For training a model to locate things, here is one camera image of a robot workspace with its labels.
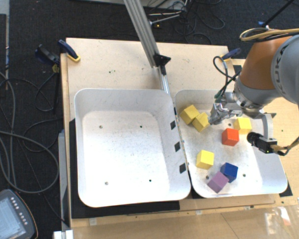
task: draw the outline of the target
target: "purple cube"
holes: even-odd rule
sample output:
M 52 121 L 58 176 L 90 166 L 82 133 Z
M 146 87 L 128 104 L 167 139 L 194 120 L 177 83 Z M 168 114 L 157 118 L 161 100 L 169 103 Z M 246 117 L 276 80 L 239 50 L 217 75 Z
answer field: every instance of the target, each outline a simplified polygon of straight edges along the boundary
M 217 172 L 215 176 L 207 183 L 208 187 L 218 193 L 229 182 L 229 179 L 221 172 Z
M 238 167 L 230 163 L 225 163 L 220 168 L 220 172 L 229 179 L 229 183 L 236 180 L 237 171 L 238 171 Z

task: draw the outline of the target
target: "empty white tray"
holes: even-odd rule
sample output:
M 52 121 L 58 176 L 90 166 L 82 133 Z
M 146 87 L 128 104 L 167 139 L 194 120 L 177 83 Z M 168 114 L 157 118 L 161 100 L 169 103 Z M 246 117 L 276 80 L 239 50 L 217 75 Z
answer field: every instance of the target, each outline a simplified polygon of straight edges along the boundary
M 177 114 L 190 105 L 202 113 L 210 115 L 214 95 L 217 90 L 182 90 L 175 95 Z M 259 194 L 275 194 L 283 192 L 288 185 L 284 169 L 277 154 L 264 154 L 247 141 L 247 135 L 239 135 L 235 146 L 223 145 L 221 133 L 226 128 L 233 128 L 237 117 L 225 119 L 219 125 L 211 125 L 198 132 L 192 124 L 179 118 L 179 127 L 184 141 L 185 154 L 191 183 L 195 191 L 204 198 L 246 196 Z M 251 119 L 252 131 L 264 134 L 261 119 Z M 214 152 L 214 165 L 208 169 L 196 167 L 196 157 L 199 151 Z M 232 183 L 227 183 L 215 193 L 207 186 L 211 178 L 220 171 L 225 163 L 238 166 L 238 175 Z
M 74 98 L 78 194 L 90 207 L 173 201 L 190 192 L 172 98 L 82 89 Z

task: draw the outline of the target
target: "wooden block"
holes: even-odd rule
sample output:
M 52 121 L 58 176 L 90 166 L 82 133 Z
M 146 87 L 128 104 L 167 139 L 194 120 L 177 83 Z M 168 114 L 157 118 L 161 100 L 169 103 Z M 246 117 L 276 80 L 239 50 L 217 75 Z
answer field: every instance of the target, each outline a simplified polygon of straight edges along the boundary
M 208 122 L 207 113 L 201 113 L 192 122 L 193 126 L 198 132 L 202 132 L 203 129 L 207 128 L 210 124 Z
M 235 146 L 239 142 L 239 132 L 237 129 L 227 128 L 221 134 L 224 145 Z
M 249 118 L 237 118 L 234 122 L 234 129 L 237 129 L 239 134 L 248 134 L 252 127 Z
M 220 172 L 229 179 L 229 183 L 232 183 L 237 178 L 238 166 L 225 163 L 221 166 Z
M 218 171 L 215 174 L 215 176 L 207 183 L 207 185 L 213 191 L 218 193 L 225 187 L 227 182 L 229 182 L 229 179 L 225 175 L 223 175 L 221 172 Z
M 180 117 L 183 121 L 188 125 L 193 122 L 193 120 L 199 115 L 199 111 L 196 109 L 194 105 L 190 105 L 185 108 L 181 113 Z
M 208 170 L 213 165 L 214 153 L 207 150 L 201 150 L 197 155 L 196 166 Z

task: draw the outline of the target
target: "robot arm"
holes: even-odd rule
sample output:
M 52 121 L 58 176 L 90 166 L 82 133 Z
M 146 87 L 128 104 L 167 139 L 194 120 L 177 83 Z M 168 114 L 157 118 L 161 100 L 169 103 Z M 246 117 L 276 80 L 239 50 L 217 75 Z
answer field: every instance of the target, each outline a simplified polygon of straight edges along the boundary
M 209 123 L 219 124 L 242 114 L 265 122 L 269 117 L 263 111 L 264 106 L 278 97 L 284 97 L 299 108 L 299 34 L 256 42 L 248 53 L 234 91 L 225 92 L 213 104 Z M 266 126 L 269 131 L 265 137 L 257 135 L 263 137 L 268 147 L 277 141 L 269 140 L 271 125 Z M 247 139 L 253 144 L 255 137 L 250 135 Z M 268 153 L 268 148 L 261 150 Z

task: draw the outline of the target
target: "blue cube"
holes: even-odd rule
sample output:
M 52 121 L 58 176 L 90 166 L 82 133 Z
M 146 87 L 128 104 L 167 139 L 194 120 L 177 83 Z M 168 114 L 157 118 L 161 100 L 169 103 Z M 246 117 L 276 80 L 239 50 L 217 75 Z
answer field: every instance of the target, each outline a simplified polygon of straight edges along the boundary
M 220 172 L 229 179 L 229 183 L 237 178 L 238 167 L 230 163 L 225 163 L 220 168 Z

